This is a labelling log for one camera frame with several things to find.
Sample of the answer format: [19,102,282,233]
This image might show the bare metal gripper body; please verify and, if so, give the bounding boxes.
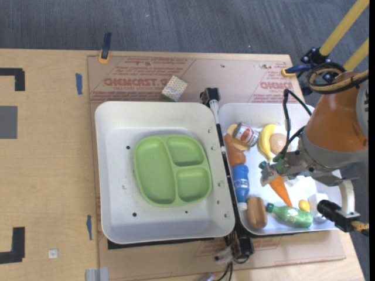
[275,150,340,187]

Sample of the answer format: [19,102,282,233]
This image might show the orange carrot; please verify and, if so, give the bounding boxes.
[268,175,294,208]

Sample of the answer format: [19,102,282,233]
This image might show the white plastic tray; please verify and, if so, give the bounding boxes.
[218,102,344,235]
[94,100,236,245]

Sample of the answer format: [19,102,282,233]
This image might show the blue bottle white cap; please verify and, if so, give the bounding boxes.
[232,164,251,211]

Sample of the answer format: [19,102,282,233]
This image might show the tan bread roll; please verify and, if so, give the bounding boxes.
[269,132,292,156]

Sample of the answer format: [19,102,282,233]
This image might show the yellow banana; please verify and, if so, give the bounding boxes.
[257,124,278,162]

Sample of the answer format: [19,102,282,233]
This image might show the green bottle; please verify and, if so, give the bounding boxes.
[265,203,314,229]

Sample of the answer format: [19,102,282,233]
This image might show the orange toy drumstick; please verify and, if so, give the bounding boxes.
[223,133,247,167]

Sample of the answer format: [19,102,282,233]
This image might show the brown hot dog bun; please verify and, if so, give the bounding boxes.
[246,196,268,229]

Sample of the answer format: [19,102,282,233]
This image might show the yellow round biscuit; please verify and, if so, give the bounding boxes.
[226,124,250,152]

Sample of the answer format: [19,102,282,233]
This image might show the thin black and white rod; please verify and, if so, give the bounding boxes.
[209,98,244,237]

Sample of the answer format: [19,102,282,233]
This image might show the red and white can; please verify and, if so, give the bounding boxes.
[233,122,261,148]

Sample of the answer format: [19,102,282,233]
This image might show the green divided plate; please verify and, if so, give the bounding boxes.
[133,134,213,208]

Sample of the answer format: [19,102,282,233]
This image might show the white dotted cube box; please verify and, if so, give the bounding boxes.
[160,75,189,102]

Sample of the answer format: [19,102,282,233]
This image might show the brown cardboard board red print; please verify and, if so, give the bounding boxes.
[87,50,347,276]

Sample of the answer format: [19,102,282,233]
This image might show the black cylinder on white bracket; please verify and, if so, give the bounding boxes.
[316,179,362,233]

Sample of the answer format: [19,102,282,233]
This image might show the black block with thin wires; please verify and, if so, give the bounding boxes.
[231,235,254,261]
[200,87,221,105]

